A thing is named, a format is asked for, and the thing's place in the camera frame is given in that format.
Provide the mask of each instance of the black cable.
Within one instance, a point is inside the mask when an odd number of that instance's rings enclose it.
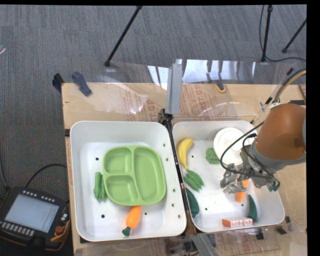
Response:
[[[261,24],[262,24],[262,16],[263,16],[263,13],[264,13],[264,9],[265,9],[265,5],[262,6],[261,16],[260,16],[260,24],[259,24],[259,40],[260,40],[260,48],[261,48],[262,51],[263,51],[263,46],[262,46],[262,42],[261,42]],[[307,62],[306,59],[300,58],[300,57],[287,57],[287,58],[282,58],[282,59],[270,59],[267,56],[265,56],[265,58],[268,59],[271,62],[282,62],[282,61],[291,60],[291,59],[297,59],[297,60],[301,60],[301,61]]]
[[[1,180],[2,180],[2,183],[3,183],[3,185],[4,185],[5,190],[6,190],[6,191],[9,191],[9,190],[10,190],[10,187],[7,185],[4,172],[2,171],[1,156],[0,156],[0,177],[1,177]]]
[[[41,169],[37,170],[37,171],[31,176],[31,178],[27,181],[27,183],[24,185],[24,187],[26,188],[26,187],[29,185],[29,183],[33,180],[33,178],[34,178],[38,173],[40,173],[42,170],[44,170],[44,169],[46,169],[46,168],[48,168],[48,167],[51,167],[51,166],[62,166],[62,167],[67,168],[65,165],[60,164],[60,163],[51,163],[51,164],[48,164],[48,165],[42,167]]]
[[[247,136],[244,138],[244,140],[242,141],[242,148],[243,148],[243,151],[245,152],[245,154],[250,157],[252,159],[252,161],[254,161],[261,169],[263,169],[269,176],[271,176],[272,174],[269,172],[268,169],[266,169],[261,163],[258,162],[258,160],[256,160],[246,149],[245,147],[245,141],[248,139],[248,138],[251,138],[253,136]]]
[[[243,175],[244,173],[241,172],[241,171],[237,171],[237,170],[232,170],[228,167],[226,167],[223,163],[223,158],[224,158],[224,155],[227,153],[227,151],[229,149],[231,149],[233,147],[234,144],[236,144],[238,141],[240,141],[243,137],[247,136],[248,134],[250,134],[252,131],[254,131],[255,129],[259,128],[260,126],[262,126],[264,124],[265,121],[261,122],[260,124],[258,124],[256,127],[252,128],[251,130],[249,130],[248,132],[246,132],[244,135],[240,136],[238,139],[236,139],[230,146],[228,146],[225,151],[222,153],[221,155],[221,158],[220,158],[220,164],[221,166],[229,171],[229,172],[232,172],[232,173],[235,173],[235,174],[241,174]],[[267,176],[263,176],[263,175],[259,175],[259,174],[255,174],[255,173],[251,173],[251,174],[246,174],[246,176],[250,176],[250,177],[257,177],[257,178],[263,178],[263,179],[272,179],[272,177],[267,177]]]

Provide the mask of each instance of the toy carrot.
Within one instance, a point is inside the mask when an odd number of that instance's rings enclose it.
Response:
[[[140,219],[140,213],[141,213],[141,205],[135,205],[131,208],[128,216],[125,219],[125,225],[126,228],[124,230],[122,230],[122,233],[125,236],[129,236],[130,235],[130,230],[134,229]]]
[[[249,180],[248,179],[245,179],[242,181],[242,184],[243,186],[246,188],[248,186],[248,182]],[[246,191],[242,191],[242,192],[237,192],[236,193],[236,200],[241,203],[242,202],[242,199],[244,198],[244,195],[245,195]]]

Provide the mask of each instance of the small box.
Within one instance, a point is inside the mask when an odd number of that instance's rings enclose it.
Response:
[[[254,224],[254,220],[248,217],[231,217],[222,219],[222,224],[226,227],[242,227]]]

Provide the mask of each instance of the green divided plate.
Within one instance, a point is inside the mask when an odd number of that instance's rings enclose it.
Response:
[[[150,205],[166,194],[166,178],[158,153],[142,145],[117,146],[103,157],[108,197],[124,206]]]

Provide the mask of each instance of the tripod leg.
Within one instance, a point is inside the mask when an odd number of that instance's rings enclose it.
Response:
[[[291,45],[291,43],[295,40],[295,38],[297,37],[297,35],[299,34],[299,32],[302,30],[302,28],[306,25],[307,23],[307,18],[305,18],[304,22],[302,23],[302,25],[298,28],[298,30],[295,32],[295,34],[293,35],[293,37],[291,38],[291,40],[288,42],[288,44],[286,45],[286,47],[284,47],[282,49],[283,53],[286,53],[289,46]]]
[[[271,12],[273,11],[272,4],[268,5],[268,16],[266,18],[266,27],[265,27],[265,34],[264,34],[264,44],[263,44],[263,50],[262,50],[262,58],[261,61],[266,61],[266,51],[267,51],[267,42],[268,42],[268,34],[269,34],[269,25],[270,25],[270,17]]]
[[[109,55],[109,58],[104,62],[104,65],[106,67],[109,67],[110,65],[110,61],[112,59],[112,57],[114,56],[114,54],[116,53],[119,45],[121,44],[122,40],[124,39],[125,35],[127,34],[127,31],[129,30],[131,24],[134,22],[136,16],[138,15],[138,12],[142,9],[142,5],[137,5],[134,14],[132,15],[131,19],[129,20],[129,23],[126,25],[122,35],[120,36],[118,42],[116,43],[116,45],[114,46],[111,54]]]

